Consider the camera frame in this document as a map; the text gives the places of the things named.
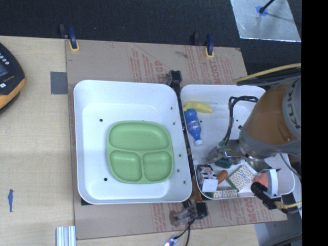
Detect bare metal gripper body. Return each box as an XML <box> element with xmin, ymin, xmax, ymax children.
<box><xmin>214</xmin><ymin>139</ymin><xmax>270</xmax><ymax>169</ymax></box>

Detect black and white milk carton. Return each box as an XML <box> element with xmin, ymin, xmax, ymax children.
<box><xmin>195</xmin><ymin>164</ymin><xmax>219</xmax><ymax>193</ymax></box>

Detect orange carrot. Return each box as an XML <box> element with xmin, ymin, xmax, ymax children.
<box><xmin>216</xmin><ymin>169</ymin><xmax>229</xmax><ymax>185</ymax></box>

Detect white box orange green print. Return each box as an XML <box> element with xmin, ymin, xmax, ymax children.
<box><xmin>225</xmin><ymin>163</ymin><xmax>258</xmax><ymax>192</ymax></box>

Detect white plastic tray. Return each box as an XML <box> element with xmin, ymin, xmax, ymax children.
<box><xmin>180</xmin><ymin>84</ymin><xmax>296</xmax><ymax>201</ymax></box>
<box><xmin>73</xmin><ymin>79</ymin><xmax>193</xmax><ymax>205</ymax></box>

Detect thin black rod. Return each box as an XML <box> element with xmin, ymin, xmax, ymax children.
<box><xmin>174</xmin><ymin>80</ymin><xmax>203</xmax><ymax>202</ymax></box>

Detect blue plastic bottle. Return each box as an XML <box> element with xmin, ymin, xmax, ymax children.
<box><xmin>183</xmin><ymin>108</ymin><xmax>204</xmax><ymax>147</ymax></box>

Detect pink and orange toy food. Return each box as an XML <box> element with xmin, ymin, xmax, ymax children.
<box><xmin>252</xmin><ymin>173</ymin><xmax>270</xmax><ymax>190</ymax></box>

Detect green and white patterned carton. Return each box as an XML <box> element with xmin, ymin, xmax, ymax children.
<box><xmin>206</xmin><ymin>186</ymin><xmax>239</xmax><ymax>199</ymax></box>

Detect yellow banana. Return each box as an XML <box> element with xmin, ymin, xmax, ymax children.
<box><xmin>182</xmin><ymin>100</ymin><xmax>214</xmax><ymax>114</ymax></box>

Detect green divided plate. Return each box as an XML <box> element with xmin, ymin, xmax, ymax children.
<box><xmin>106</xmin><ymin>120</ymin><xmax>175</xmax><ymax>185</ymax></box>

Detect brown cardboard board red print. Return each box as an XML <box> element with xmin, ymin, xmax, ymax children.
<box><xmin>65</xmin><ymin>39</ymin><xmax>288</xmax><ymax>240</ymax></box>

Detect black cylinder on white bracket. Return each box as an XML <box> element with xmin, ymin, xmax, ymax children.
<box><xmin>250</xmin><ymin>168</ymin><xmax>282</xmax><ymax>210</ymax></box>

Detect black block with thin wires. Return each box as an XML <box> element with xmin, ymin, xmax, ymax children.
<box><xmin>165</xmin><ymin>70</ymin><xmax>183</xmax><ymax>86</ymax></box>
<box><xmin>170</xmin><ymin>200</ymin><xmax>209</xmax><ymax>227</ymax></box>

